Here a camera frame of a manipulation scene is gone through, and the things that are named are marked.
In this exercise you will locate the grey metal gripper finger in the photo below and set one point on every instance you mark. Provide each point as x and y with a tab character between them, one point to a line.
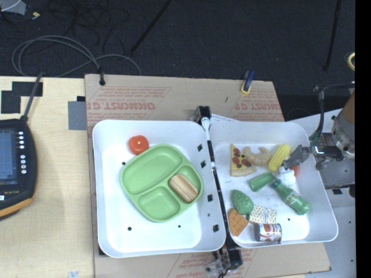
298	155

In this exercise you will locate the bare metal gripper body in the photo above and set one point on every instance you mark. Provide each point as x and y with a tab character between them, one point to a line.
330	152

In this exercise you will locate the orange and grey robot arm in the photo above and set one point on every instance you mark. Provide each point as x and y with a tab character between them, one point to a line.
349	109

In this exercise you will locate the yellow toy corn cob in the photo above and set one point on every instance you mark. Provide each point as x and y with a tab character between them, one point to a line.
279	156

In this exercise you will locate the white bottle with red cap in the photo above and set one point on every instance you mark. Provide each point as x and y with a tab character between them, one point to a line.
287	178

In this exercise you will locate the tan toy croissant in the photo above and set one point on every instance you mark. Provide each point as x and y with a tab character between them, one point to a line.
258	156

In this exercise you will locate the green plastic bottle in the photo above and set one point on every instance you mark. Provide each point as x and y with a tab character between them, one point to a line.
291	197

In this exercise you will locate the green cylinder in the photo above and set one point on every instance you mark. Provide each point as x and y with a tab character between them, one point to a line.
261	182

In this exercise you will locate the white plastic tray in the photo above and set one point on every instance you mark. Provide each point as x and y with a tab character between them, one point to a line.
116	219
316	213

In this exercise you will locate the toy pizza slice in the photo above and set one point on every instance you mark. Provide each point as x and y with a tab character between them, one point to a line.
239	164

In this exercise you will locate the yellow and white packet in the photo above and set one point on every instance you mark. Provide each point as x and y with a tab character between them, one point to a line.
263	214

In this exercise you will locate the green toy grapes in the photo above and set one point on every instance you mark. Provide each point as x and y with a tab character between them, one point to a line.
242	202

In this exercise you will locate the red and white can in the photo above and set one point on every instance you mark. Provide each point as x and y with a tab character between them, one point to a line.
268	232

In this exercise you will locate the white paper slip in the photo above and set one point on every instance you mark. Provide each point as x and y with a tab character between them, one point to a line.
223	118

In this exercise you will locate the thin black and white rod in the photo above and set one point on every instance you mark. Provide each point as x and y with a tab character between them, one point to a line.
218	184

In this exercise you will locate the orange toy waffle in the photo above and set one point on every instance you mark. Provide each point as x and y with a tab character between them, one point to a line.
237	222

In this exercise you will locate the tan toy hot dog bun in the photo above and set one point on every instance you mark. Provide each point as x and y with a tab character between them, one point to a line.
183	187

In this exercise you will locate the brown cardboard board red print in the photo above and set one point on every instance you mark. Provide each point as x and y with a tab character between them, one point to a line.
179	103

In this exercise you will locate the green divided plate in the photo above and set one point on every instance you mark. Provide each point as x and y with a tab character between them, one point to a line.
147	172

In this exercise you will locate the orange toy tomato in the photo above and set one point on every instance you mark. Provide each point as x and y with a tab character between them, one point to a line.
138	145

